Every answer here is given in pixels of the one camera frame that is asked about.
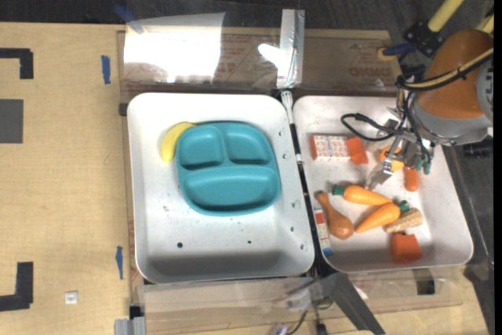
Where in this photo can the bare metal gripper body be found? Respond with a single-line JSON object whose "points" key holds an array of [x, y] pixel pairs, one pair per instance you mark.
{"points": [[408, 147]]}

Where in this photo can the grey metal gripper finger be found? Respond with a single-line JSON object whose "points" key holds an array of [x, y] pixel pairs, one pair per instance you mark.
{"points": [[387, 168], [374, 177]]}

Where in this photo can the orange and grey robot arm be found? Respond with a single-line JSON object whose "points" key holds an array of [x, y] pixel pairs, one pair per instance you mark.
{"points": [[451, 90]]}

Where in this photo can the orange and yellow toy food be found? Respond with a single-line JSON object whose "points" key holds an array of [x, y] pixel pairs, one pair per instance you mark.
{"points": [[397, 165]]}

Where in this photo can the orange carrot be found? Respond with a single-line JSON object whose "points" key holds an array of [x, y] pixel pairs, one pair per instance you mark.
{"points": [[378, 217], [362, 195]]}

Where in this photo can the orange sausage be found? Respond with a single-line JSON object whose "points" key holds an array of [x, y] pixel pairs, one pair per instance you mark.
{"points": [[411, 179]]}

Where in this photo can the orange cube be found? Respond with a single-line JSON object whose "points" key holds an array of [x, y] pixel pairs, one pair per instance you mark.
{"points": [[357, 151]]}

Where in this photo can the white and orange carton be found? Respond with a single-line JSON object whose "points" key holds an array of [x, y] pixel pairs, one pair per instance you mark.
{"points": [[330, 148]]}

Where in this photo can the tan waffle cone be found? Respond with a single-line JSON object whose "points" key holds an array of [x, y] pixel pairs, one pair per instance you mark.
{"points": [[406, 221]]}

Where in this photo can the brown chicken drumstick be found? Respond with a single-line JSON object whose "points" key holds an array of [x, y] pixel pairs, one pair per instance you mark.
{"points": [[339, 223]]}

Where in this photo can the white plastic tray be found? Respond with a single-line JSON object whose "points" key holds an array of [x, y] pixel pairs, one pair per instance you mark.
{"points": [[368, 251], [219, 247]]}

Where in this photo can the small white and orange packet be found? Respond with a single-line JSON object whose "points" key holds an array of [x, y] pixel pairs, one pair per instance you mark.
{"points": [[322, 233]]}

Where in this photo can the orange block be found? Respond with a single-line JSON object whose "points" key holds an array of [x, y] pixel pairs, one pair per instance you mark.
{"points": [[406, 248]]}

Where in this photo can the teal divided plate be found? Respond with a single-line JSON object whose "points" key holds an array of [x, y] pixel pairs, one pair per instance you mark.
{"points": [[229, 184]]}

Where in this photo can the yellow banana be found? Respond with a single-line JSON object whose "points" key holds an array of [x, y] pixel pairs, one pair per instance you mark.
{"points": [[169, 143]]}

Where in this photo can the small white square piece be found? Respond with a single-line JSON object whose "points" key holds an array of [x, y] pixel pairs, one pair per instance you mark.
{"points": [[71, 297]]}

